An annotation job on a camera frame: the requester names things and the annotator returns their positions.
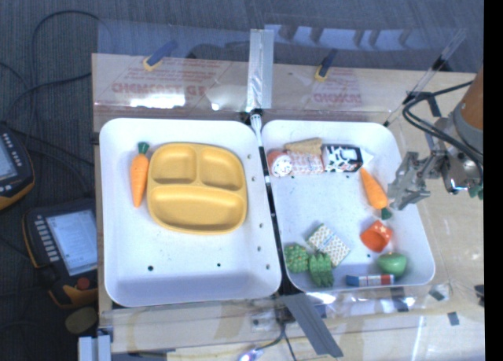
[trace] toy carrot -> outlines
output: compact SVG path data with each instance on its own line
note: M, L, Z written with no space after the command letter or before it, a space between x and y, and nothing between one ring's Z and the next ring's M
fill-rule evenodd
M381 210L381 219L389 219L392 214L387 209L387 195L383 188L366 169L360 168L360 173L362 174L363 187L370 205L377 210Z
M131 161L130 184L133 195L134 207L140 207L143 193L147 186L149 175L149 159L146 156L149 145L145 142L138 143L138 154Z

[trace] toy green apple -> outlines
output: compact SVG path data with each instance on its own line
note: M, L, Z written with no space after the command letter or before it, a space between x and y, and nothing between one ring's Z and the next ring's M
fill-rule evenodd
M401 277L407 266L407 258L401 253L388 252L377 258L377 264L386 274Z

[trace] wire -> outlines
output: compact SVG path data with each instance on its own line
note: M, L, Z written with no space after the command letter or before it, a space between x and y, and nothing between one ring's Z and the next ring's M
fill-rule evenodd
M288 336L286 334L285 334L285 340L286 340L286 344L288 345L288 350L290 350L290 354L292 355L293 361L297 361L296 355L293 352L292 345L290 344L290 339L288 339Z
M28 256L26 253L23 253L20 249L16 248L14 245L12 245L10 242L8 242L4 237L0 236L0 242L4 244L5 246L8 246L11 248L14 252L16 252L18 255L21 255L24 259L30 260L30 256Z
M283 339L286 340L286 344L288 346L288 350L290 351L290 354L292 355L293 361L297 361L295 353L293 352L292 345L290 344L290 340L288 339L288 336L286 335L286 323L281 324L281 332L280 332L279 336L274 341L271 341L269 344L265 344L263 346L257 347L255 350L263 350L265 348L272 347L272 346L278 344Z
M14 70L14 68L11 68L8 64L2 62L0 62L0 66L10 70L24 84L26 88L29 88L30 85L28 84L28 82L24 79L24 77L20 73Z
M53 154L49 154L49 153L46 153L44 151L40 151L40 150L37 150L37 149L28 149L28 151L31 152L31 153L36 153L36 154L39 154L39 155L42 155L42 156L49 157L52 160L55 160L56 162L64 165L69 171L71 171L77 177L77 179L79 180L80 185L81 185L81 187L82 187L83 192L85 193L85 195L90 194L91 190L88 189L89 187L87 185L87 182L79 174L79 172L75 168L73 168L67 161L62 160L61 158L58 158L58 157L54 156Z
M416 99L409 102L403 108L402 114L403 114L404 119L407 122L409 122L410 124L412 124L414 127L430 134L433 137L436 137L440 140L443 140L444 142L450 143L452 146L456 147L462 153L464 153L467 157L469 157L470 160L472 160L474 162L474 164L477 167L477 171L479 172L479 176L480 176L479 185L483 186L483 162L476 157L476 155L472 152L472 150L469 149L463 142L460 142L460 141L456 140L455 138L452 138L447 133L441 131L440 129L438 129L434 125L421 119L419 116L416 116L411 112L411 108L414 107L415 105L417 105L421 101L425 101L425 100L429 99L430 97L437 97L442 94L447 94L452 91L459 90L461 88L469 86L470 84L472 84L472 82L467 82L467 83L459 84L454 87L449 87L444 90L436 91L435 93L431 93L429 95L419 95Z
M33 87L29 87L28 89L26 89L25 91L23 91L20 95L18 95L14 101L12 101L9 105L9 107L7 108L7 111L6 111L6 115L12 115L13 113L13 109L14 109L14 106L16 106L16 104L21 100L23 99L25 96L29 95L31 92L33 91L37 91L37 90L40 90L41 88L43 87L49 87L49 86L54 86L54 85L57 85L57 84L64 84L64 83L71 83L71 82L74 82L74 81L77 81L77 80L81 80L81 79L85 79L86 77L89 77L91 76L91 73L86 73L84 75L80 75L80 76L75 76L75 77L71 77L71 78L68 78L68 79L59 79L59 80L53 80L53 81L48 81L46 83L42 83L42 84L39 84L38 86L33 86Z
M51 13L45 17L43 17L39 23L37 24L37 26L35 27L35 30L33 31L32 35L31 35L31 62L30 62L30 69L31 69L31 83L32 85L34 86L38 86L37 85L37 72L36 72L36 65L35 65L35 57L36 57L36 52L35 52L35 40L36 40L36 36L37 36L37 32L39 31L40 27L46 22L48 21L49 19L53 18L53 17L56 17L56 16L60 16L60 15L63 15L63 14L82 14L84 16L88 16L88 17L92 17L94 18L95 20L98 20L98 21L101 21L101 19L96 16L95 14L92 14L90 12L86 12L86 11L83 11L83 10L77 10L77 9L67 9L67 10L61 10L61 11L57 11L57 12L54 12L54 13ZM56 82L50 82L50 85L54 85L55 83L60 83L60 82L63 82L63 83L66 83L68 81L75 81L77 79L83 79L83 78L86 78L90 76L90 72L89 73L86 73L84 75L79 75L79 76L75 76L75 77L70 77L70 78L66 78L66 79L60 79ZM30 115L30 118L29 118L29 121L28 121L28 133L30 134L30 131L31 131L31 127L34 123L34 119L36 118L36 113L37 113L37 97L33 97L33 102L31 103L31 115Z
M24 133L23 131L18 131L17 129L14 129L13 127L10 127L9 129L11 131L13 131L14 133L21 134L25 137L28 136L31 140L35 140L36 142L42 143L43 145L46 145L46 146L49 146L53 149L59 150L62 153L66 154L72 158L75 158L76 160L81 161L82 163L84 163L86 165L89 165L90 167L94 167L94 162L85 160L82 157L79 157L79 156L75 155L74 153L69 152L68 150L62 149L60 146L56 146L55 144L48 142L47 140L37 138L37 137L33 136L32 134L28 135L27 133Z
M282 323L280 335L274 341L271 341L269 344L265 344L261 347L257 347L255 350L263 350L264 348L272 347L278 344L285 337L285 332L286 332L286 325Z

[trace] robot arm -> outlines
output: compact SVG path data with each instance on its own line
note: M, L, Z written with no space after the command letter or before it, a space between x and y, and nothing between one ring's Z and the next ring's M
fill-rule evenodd
M429 197L426 179L442 178L448 193L467 190L471 197L483 198L483 67L448 117L439 117L431 125L411 116L411 106L434 96L420 94L403 110L410 123L426 132L430 155L424 159L416 152L405 155L388 185L392 208L402 210Z

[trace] yellow plate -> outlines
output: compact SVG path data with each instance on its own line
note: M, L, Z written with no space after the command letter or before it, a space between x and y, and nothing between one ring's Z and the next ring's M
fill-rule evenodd
M166 144L150 160L147 203L162 227L193 234L230 232L247 212L243 165L221 147Z

